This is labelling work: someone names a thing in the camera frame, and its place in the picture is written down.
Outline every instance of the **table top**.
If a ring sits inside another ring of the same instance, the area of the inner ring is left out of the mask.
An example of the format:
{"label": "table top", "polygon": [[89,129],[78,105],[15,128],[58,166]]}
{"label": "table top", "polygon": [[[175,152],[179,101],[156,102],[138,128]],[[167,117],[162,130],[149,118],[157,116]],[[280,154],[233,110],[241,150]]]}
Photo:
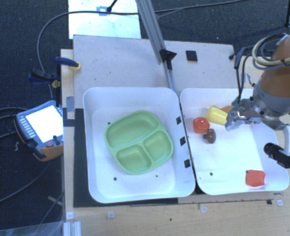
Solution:
{"label": "table top", "polygon": [[[62,50],[61,55],[73,58],[73,50]],[[261,72],[253,68],[251,59],[246,67],[251,80],[257,81]],[[66,99],[74,96],[74,71],[62,66],[61,76],[62,104],[66,107]],[[74,112],[67,112],[67,118],[73,119]],[[282,117],[282,121],[290,123],[290,116]],[[276,132],[276,136],[283,146],[282,133]],[[175,205],[74,208],[74,127],[64,127],[63,164],[65,211],[73,212],[73,220],[81,221],[82,235],[290,235],[290,185],[279,193],[191,195]],[[109,212],[115,217],[109,218]]]}

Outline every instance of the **black floor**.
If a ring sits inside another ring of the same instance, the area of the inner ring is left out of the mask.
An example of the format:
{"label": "black floor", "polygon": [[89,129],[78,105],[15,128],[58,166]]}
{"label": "black floor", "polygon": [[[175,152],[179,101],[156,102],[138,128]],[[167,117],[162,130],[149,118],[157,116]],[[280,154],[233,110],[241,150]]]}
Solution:
{"label": "black floor", "polygon": [[[209,4],[230,0],[152,0],[155,10]],[[178,11],[159,18],[167,40],[232,44],[237,50],[255,44],[284,27],[288,0],[247,0],[221,6]],[[42,27],[68,10],[68,0],[0,0],[0,108],[13,104],[33,108],[50,99],[46,86],[30,85],[28,74],[38,68],[36,41]],[[142,37],[146,33],[141,26]],[[71,48],[67,17],[56,20],[45,31],[40,52],[47,72],[55,72],[54,57]],[[0,114],[10,115],[11,111]],[[13,130],[11,119],[0,121],[0,135]],[[0,140],[0,199],[35,179],[48,163],[38,162],[18,138]],[[53,204],[48,196],[61,194],[60,158],[26,190],[0,203],[0,230],[39,224]],[[55,206],[44,222],[57,221],[61,207]]]}

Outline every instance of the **white screen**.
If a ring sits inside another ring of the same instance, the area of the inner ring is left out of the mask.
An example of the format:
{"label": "white screen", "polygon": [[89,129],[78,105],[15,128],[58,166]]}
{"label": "white screen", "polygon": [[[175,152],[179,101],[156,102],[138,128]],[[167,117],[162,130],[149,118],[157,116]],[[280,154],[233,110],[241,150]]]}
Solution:
{"label": "white screen", "polygon": [[63,119],[54,106],[26,116],[30,125],[44,143],[63,134]]}

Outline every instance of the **red tomato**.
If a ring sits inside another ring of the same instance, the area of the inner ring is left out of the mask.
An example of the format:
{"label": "red tomato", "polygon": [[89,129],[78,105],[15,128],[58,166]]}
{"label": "red tomato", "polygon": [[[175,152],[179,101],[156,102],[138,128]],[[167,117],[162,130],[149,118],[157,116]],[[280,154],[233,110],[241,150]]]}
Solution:
{"label": "red tomato", "polygon": [[193,128],[198,134],[205,133],[209,129],[209,122],[204,117],[197,117],[193,121]]}

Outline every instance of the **black mat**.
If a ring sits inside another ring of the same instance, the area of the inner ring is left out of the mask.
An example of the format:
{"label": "black mat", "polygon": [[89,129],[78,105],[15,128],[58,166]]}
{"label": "black mat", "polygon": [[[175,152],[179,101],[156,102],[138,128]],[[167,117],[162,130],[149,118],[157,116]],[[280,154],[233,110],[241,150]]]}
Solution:
{"label": "black mat", "polygon": [[74,207],[105,207],[119,205],[177,204],[178,199],[156,199],[113,204],[102,204],[94,200],[88,190],[87,154],[83,109],[75,110],[75,154],[74,154]]}

